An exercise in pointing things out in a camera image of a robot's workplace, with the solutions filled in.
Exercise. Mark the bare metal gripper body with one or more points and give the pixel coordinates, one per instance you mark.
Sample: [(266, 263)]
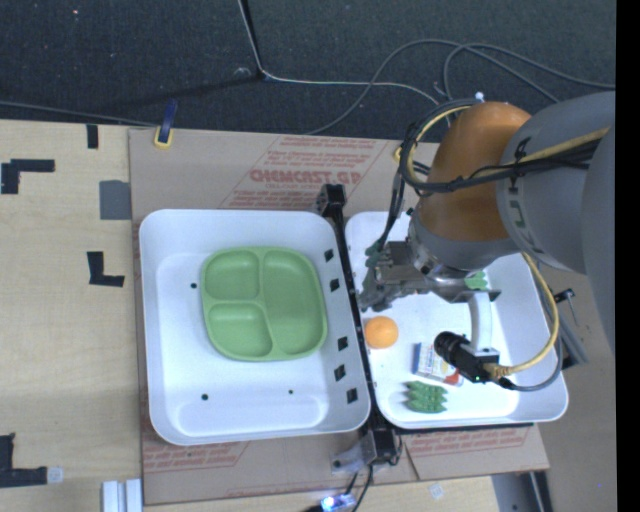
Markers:
[(406, 267)]

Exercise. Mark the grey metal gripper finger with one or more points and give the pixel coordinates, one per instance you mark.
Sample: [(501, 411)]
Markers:
[(391, 298), (369, 295)]

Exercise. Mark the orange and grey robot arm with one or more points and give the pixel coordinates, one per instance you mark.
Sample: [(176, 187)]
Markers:
[(470, 165)]

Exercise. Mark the orange toy fruit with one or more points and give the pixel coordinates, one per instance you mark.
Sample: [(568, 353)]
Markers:
[(381, 332)]

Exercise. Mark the white and blue small carton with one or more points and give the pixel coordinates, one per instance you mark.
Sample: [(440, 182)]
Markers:
[(429, 361)]

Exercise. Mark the green pea pods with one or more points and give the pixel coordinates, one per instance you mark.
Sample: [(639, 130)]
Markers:
[(425, 397)]

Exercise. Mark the green divided plate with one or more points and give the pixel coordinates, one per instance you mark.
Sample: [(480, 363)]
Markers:
[(265, 305)]

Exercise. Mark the white plastic tray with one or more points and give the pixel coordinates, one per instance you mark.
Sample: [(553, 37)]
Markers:
[(510, 320), (250, 400)]

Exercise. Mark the brown cardboard board red print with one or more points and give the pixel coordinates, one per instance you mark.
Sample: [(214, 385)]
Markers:
[(210, 170)]

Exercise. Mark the black cylinder on white bracket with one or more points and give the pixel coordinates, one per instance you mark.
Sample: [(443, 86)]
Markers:
[(462, 352)]

